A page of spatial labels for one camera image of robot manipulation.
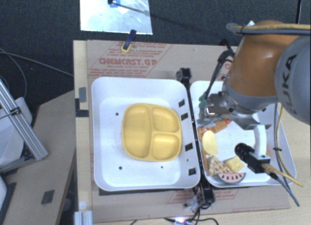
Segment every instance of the yellow plate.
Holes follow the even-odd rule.
[[[181,149],[181,126],[171,109],[154,104],[133,104],[124,112],[122,145],[126,153],[145,161],[169,161]]]

